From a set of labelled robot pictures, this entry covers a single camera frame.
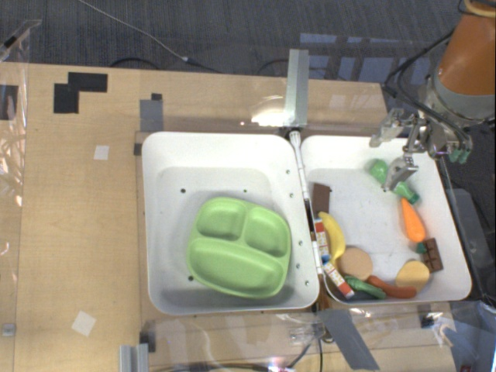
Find orange carrot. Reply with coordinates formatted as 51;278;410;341
400;197;428;254

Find white plastic tray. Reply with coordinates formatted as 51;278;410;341
141;131;321;317
300;134;474;306

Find brown rectangular block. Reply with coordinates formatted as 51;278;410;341
311;182;332;215

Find green divided plate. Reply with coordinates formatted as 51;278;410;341
185;196;293;300

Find yellow banana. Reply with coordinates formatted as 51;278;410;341
318;211;346;265

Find orange-red sausage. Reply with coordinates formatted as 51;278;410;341
367;274;418;299

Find brown chocolate bar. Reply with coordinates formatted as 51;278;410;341
421;237;444;274

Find tan round biscuit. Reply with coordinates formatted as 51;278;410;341
337;246;374;283

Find red and white carton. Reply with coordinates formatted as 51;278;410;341
312;218;331;264
322;261;356;300

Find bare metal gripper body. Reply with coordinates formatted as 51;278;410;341
402;113;474;159

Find green bottle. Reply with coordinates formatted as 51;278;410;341
367;158;421;205

